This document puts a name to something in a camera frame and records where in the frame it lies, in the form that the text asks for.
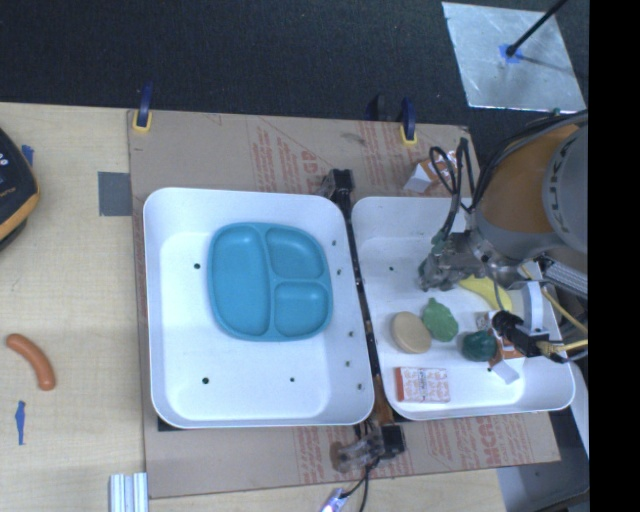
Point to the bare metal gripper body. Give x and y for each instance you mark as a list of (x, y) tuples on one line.
[(467, 257)]

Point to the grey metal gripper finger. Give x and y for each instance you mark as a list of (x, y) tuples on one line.
[(445, 280), (426, 275)]

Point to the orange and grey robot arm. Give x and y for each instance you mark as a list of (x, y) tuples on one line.
[(520, 190)]

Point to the yellow banana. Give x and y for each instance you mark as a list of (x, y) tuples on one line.
[(482, 289)]

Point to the light green grapes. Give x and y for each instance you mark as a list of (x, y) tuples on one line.
[(440, 320)]

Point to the white plastic tray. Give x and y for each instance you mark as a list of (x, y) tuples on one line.
[(395, 240), (250, 385)]

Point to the beige round biscuit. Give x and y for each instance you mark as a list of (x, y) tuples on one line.
[(410, 332)]

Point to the thin black and white rod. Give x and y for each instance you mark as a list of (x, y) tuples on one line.
[(361, 290)]

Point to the dark green broccoli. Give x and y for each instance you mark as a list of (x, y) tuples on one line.
[(478, 346)]

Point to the orange and white carton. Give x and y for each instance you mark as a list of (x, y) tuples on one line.
[(507, 367), (425, 177)]

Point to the orange and white flat packet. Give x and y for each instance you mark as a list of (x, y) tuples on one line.
[(422, 385)]

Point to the blue divided plate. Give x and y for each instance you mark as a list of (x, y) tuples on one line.
[(240, 280)]

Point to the brown cardboard board red print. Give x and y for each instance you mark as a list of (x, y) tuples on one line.
[(240, 150)]

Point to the orange sausage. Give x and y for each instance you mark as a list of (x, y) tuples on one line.
[(35, 357)]

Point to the black cylinder on white bracket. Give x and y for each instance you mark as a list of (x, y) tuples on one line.
[(520, 335)]

